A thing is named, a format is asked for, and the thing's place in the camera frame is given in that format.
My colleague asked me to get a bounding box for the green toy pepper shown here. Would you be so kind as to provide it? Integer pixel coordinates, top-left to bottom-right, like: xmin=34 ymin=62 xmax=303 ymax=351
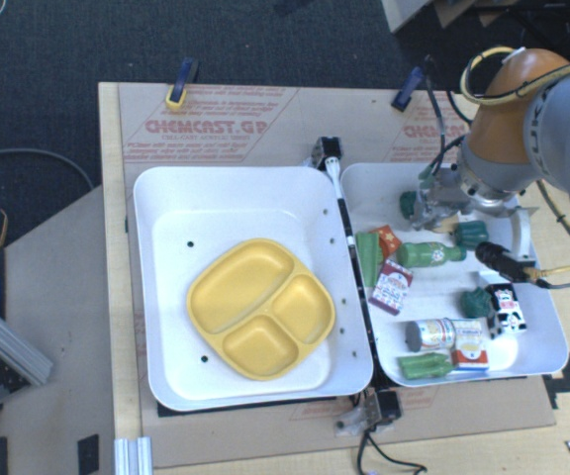
xmin=451 ymin=220 xmax=490 ymax=249

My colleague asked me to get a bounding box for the green bottle with white label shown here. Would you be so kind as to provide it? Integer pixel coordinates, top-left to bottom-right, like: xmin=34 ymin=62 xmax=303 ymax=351
xmin=396 ymin=241 xmax=468 ymax=269

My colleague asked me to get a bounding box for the black cylinder on white bracket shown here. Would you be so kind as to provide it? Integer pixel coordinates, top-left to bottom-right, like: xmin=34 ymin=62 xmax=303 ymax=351
xmin=475 ymin=207 xmax=539 ymax=285

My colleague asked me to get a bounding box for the red and white striped carton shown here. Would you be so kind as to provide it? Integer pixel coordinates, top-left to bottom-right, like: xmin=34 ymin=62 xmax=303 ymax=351
xmin=367 ymin=258 xmax=415 ymax=317

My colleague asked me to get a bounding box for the black and white cow carton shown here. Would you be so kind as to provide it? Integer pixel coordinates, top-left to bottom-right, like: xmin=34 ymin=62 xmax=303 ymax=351
xmin=485 ymin=282 xmax=528 ymax=340

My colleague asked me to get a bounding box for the yellow divided plate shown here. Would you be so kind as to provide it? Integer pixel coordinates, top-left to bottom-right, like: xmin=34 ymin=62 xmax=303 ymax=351
xmin=185 ymin=237 xmax=337 ymax=382

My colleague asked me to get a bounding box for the brown cardboard board red print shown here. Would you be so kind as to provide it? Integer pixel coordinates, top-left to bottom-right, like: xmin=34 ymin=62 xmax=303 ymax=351
xmin=118 ymin=82 xmax=558 ymax=469

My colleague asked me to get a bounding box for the thin black and white rod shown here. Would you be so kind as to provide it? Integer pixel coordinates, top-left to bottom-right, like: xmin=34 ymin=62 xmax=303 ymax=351
xmin=325 ymin=157 xmax=379 ymax=391

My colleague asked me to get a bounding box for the white plastic tray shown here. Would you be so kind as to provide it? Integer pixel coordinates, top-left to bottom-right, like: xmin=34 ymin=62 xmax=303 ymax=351
xmin=338 ymin=161 xmax=570 ymax=389
xmin=133 ymin=165 xmax=375 ymax=413

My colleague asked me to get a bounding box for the white can with grey lid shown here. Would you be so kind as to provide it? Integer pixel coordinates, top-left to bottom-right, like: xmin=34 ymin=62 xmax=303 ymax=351
xmin=404 ymin=317 xmax=457 ymax=353

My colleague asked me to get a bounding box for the dark green broccoli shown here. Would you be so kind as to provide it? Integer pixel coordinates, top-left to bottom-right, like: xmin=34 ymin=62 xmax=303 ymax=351
xmin=459 ymin=287 xmax=494 ymax=320

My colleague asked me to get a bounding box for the dark green toy vegetable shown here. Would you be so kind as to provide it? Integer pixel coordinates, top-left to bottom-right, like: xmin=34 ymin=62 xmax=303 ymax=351
xmin=398 ymin=190 xmax=419 ymax=220

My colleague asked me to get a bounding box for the black block with thin wires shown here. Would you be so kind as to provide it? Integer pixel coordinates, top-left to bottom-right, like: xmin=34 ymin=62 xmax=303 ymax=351
xmin=333 ymin=388 xmax=404 ymax=437
xmin=309 ymin=136 xmax=342 ymax=168

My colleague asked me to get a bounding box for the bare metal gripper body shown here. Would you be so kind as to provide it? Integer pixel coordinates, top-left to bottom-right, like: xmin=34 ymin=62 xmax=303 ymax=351
xmin=411 ymin=163 xmax=522 ymax=231

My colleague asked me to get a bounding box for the red cube with yellow star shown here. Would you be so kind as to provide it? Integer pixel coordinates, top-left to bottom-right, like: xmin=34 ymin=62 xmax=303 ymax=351
xmin=369 ymin=224 xmax=403 ymax=261

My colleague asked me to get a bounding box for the plain green bottle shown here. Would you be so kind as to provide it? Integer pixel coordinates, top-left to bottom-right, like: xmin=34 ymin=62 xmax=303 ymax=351
xmin=396 ymin=351 xmax=457 ymax=381

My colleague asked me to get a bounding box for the red and white packet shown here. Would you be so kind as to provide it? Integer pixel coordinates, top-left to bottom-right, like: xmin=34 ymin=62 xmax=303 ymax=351
xmin=450 ymin=318 xmax=491 ymax=372

